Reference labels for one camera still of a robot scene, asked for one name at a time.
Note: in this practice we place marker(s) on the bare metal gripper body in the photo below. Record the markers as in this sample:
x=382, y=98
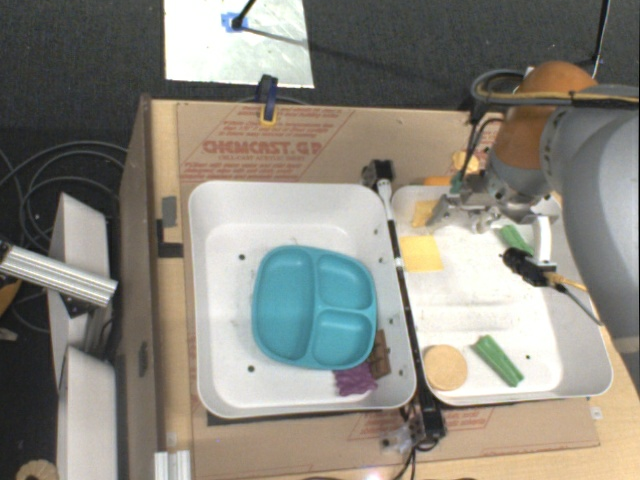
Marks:
x=492, y=203

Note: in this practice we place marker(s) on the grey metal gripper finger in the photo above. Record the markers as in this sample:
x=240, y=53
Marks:
x=482, y=224
x=439, y=212

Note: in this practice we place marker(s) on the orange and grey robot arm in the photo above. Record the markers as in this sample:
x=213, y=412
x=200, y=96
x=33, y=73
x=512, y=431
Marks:
x=585, y=168

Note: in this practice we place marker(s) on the yellow cheese slice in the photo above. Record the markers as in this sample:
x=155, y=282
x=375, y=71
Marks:
x=421, y=253
x=422, y=214

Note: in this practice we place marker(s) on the orange toy food piece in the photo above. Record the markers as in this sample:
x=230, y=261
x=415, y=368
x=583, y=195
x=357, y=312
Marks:
x=436, y=181

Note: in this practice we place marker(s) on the green celery stick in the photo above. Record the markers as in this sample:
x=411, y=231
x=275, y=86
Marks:
x=517, y=240
x=497, y=360

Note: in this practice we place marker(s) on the yellow toy food piece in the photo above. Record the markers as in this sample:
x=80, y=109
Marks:
x=462, y=160

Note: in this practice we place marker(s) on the thin black and white rod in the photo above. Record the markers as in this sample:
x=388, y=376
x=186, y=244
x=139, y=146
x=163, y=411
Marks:
x=404, y=288

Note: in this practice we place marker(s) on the white plastic tray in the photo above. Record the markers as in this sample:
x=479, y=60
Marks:
x=235, y=248
x=490, y=308

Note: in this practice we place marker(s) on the brown cardboard board red print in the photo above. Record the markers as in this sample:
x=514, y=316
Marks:
x=310, y=143

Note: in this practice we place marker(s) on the tan round biscuit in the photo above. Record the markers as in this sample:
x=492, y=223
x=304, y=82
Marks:
x=445, y=368

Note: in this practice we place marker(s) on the brown chocolate bar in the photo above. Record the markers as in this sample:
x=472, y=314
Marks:
x=380, y=360

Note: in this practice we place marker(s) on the blue divided plate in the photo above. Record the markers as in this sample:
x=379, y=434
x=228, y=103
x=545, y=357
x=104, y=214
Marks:
x=300, y=313

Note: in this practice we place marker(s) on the purple grapes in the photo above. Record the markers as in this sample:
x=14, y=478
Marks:
x=354, y=382

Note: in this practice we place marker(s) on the black cylinder on white bracket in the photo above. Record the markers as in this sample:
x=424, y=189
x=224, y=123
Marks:
x=525, y=267

